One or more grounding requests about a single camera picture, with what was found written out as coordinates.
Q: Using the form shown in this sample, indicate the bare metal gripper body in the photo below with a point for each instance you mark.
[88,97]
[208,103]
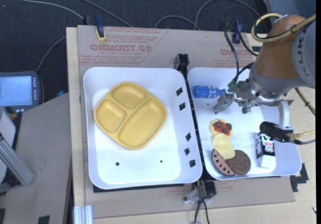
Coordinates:
[244,91]

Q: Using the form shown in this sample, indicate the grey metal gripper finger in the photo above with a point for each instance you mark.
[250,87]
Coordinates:
[247,108]
[222,103]

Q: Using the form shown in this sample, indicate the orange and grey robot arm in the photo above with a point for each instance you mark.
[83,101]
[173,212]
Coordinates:
[278,59]

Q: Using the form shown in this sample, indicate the white plastic tray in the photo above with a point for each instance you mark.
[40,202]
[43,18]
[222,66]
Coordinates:
[248,127]
[140,165]

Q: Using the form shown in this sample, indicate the blue plastic bottle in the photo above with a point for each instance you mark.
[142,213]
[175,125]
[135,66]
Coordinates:
[205,91]

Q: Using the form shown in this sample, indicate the toy pizza slice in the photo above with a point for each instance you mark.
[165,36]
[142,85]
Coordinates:
[220,127]

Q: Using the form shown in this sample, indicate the thin black rod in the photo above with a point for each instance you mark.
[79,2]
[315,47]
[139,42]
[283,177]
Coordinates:
[194,122]

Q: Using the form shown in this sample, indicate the yellow toy cheese slice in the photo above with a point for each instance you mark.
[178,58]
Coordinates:
[223,146]

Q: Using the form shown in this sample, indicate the white and black carton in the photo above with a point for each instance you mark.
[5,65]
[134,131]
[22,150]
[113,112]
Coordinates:
[265,151]

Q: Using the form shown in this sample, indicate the brown round toy biscuit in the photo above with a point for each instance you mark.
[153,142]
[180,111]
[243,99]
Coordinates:
[239,164]

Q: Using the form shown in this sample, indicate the toy watermelon slice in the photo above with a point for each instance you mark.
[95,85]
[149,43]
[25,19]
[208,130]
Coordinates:
[220,164]

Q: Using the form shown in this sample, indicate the yellow divided plate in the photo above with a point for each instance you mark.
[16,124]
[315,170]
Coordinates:
[130,115]

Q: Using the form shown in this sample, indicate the brown cardboard board red print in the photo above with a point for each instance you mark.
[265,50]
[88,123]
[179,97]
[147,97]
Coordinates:
[140,49]

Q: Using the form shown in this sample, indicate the black cylinder on white bracket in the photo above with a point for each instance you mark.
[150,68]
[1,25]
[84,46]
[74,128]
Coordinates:
[276,131]

